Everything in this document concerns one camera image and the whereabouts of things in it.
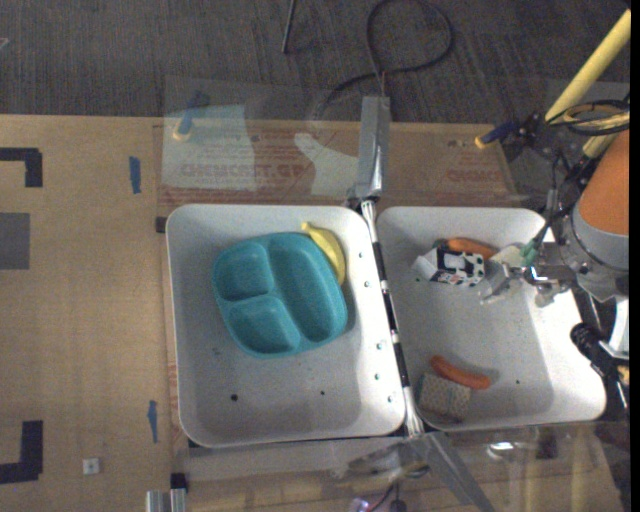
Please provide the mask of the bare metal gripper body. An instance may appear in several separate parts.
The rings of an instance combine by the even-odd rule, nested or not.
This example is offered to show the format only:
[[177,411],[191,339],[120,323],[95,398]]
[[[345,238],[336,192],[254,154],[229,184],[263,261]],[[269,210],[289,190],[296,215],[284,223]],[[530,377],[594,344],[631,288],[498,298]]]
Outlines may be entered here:
[[535,291],[535,304],[546,307],[577,285],[577,273],[563,259],[557,242],[529,241],[521,250],[522,279]]

